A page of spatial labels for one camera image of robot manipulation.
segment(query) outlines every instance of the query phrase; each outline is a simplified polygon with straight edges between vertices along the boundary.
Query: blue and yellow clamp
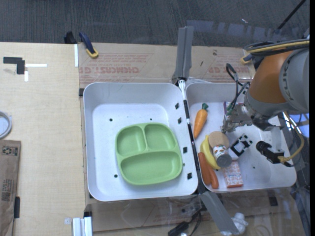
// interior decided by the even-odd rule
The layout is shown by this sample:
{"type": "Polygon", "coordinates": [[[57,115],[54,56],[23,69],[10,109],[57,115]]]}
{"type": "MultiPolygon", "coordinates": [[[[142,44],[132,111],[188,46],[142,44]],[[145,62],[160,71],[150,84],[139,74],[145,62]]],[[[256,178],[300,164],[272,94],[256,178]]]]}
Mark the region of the blue and yellow clamp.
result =
{"type": "Polygon", "coordinates": [[[79,32],[79,36],[81,38],[81,41],[84,42],[86,46],[86,51],[88,55],[95,59],[98,57],[98,51],[93,47],[92,43],[90,42],[89,37],[84,32],[79,32]]]}

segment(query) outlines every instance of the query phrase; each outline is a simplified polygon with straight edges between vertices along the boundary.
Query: transparent plastic sheet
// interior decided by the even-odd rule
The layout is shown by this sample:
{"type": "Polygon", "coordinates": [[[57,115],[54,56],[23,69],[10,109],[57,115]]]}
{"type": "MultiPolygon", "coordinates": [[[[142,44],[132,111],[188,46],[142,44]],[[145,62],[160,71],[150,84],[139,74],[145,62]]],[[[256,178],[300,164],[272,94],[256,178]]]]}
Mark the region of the transparent plastic sheet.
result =
{"type": "MultiPolygon", "coordinates": [[[[87,55],[83,44],[78,45],[81,89],[93,82],[172,83],[177,51],[174,46],[105,43],[93,45],[99,52],[96,59],[87,55]]],[[[254,76],[254,67],[252,64],[241,64],[239,60],[243,56],[244,51],[241,48],[193,47],[192,68],[187,83],[234,83],[225,70],[227,62],[238,72],[241,82],[250,81],[254,76]]],[[[81,108],[85,144],[83,100],[81,108]]],[[[294,136],[289,131],[285,134],[286,140],[290,141],[290,134],[294,136]]],[[[289,149],[292,153],[295,148],[290,146],[289,149]]],[[[309,157],[309,149],[305,153],[306,157],[309,157]]],[[[85,147],[84,159],[86,175],[85,147]]],[[[301,163],[296,165],[298,176],[298,168],[305,167],[305,164],[301,163]]],[[[184,233],[190,235],[197,226],[193,235],[223,234],[204,209],[198,194],[100,202],[90,195],[87,177],[85,179],[85,212],[92,214],[94,235],[167,235],[181,222],[189,222],[198,211],[201,219],[192,220],[184,233]]],[[[218,193],[218,197],[231,217],[237,213],[244,215],[247,226],[243,235],[309,235],[310,197],[309,189],[305,185],[296,183],[292,187],[224,192],[218,193]]]]}

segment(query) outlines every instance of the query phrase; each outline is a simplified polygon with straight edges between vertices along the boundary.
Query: carrot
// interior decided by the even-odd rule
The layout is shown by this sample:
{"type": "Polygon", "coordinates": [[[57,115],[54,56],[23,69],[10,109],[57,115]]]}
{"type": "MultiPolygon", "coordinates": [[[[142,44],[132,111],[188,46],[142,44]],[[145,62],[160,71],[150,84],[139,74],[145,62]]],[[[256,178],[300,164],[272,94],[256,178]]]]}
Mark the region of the carrot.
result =
{"type": "Polygon", "coordinates": [[[193,136],[195,138],[197,138],[197,136],[199,135],[208,117],[208,112],[206,110],[207,108],[208,105],[206,103],[202,103],[202,108],[196,114],[195,123],[193,127],[193,136]]]}
{"type": "Polygon", "coordinates": [[[199,159],[199,165],[201,169],[203,182],[205,183],[205,185],[209,185],[211,183],[211,179],[210,179],[209,170],[207,169],[208,163],[206,161],[205,154],[203,152],[199,152],[198,159],[199,159]]]}
{"type": "Polygon", "coordinates": [[[208,164],[207,166],[208,166],[207,168],[208,168],[208,172],[211,179],[211,187],[213,189],[218,189],[219,181],[218,181],[217,174],[215,173],[215,170],[210,166],[210,164],[208,164]]]}

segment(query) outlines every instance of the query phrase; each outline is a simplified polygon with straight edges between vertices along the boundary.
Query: white ring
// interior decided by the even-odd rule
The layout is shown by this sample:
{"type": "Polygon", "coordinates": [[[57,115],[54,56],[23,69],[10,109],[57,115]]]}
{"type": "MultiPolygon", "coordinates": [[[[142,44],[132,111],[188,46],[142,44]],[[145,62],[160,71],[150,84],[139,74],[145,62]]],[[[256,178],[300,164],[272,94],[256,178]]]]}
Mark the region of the white ring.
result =
{"type": "Polygon", "coordinates": [[[12,121],[11,121],[10,117],[6,113],[0,111],[0,117],[1,116],[4,117],[9,124],[8,124],[8,127],[6,128],[5,132],[0,134],[0,139],[6,137],[7,134],[10,133],[10,131],[12,129],[12,121]]]}

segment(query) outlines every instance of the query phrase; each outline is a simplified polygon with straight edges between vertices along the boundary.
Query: yellow cable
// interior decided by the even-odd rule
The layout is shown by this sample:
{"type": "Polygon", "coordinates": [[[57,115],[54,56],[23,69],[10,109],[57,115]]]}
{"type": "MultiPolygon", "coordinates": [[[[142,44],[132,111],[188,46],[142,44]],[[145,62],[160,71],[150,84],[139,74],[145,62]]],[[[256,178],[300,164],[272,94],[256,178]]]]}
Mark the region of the yellow cable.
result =
{"type": "Polygon", "coordinates": [[[256,53],[256,52],[263,52],[263,51],[269,51],[273,50],[275,48],[284,48],[284,47],[289,47],[289,46],[295,46],[295,45],[307,45],[309,44],[310,41],[300,41],[300,42],[294,42],[294,43],[287,43],[287,44],[279,44],[279,45],[273,45],[273,46],[268,46],[268,47],[262,47],[254,50],[249,50],[247,51],[248,53],[256,53]]]}
{"type": "Polygon", "coordinates": [[[300,147],[295,151],[295,153],[293,153],[293,155],[289,156],[289,157],[284,157],[284,156],[278,156],[278,159],[280,160],[281,163],[287,162],[289,160],[291,160],[293,157],[295,157],[298,153],[301,152],[303,146],[304,146],[304,138],[302,137],[302,135],[300,134],[300,132],[297,130],[297,126],[294,125],[294,123],[291,121],[289,115],[287,112],[284,112],[285,116],[287,117],[287,119],[289,120],[290,124],[294,126],[294,130],[297,133],[297,135],[299,136],[299,138],[301,139],[301,145],[300,147]]]}

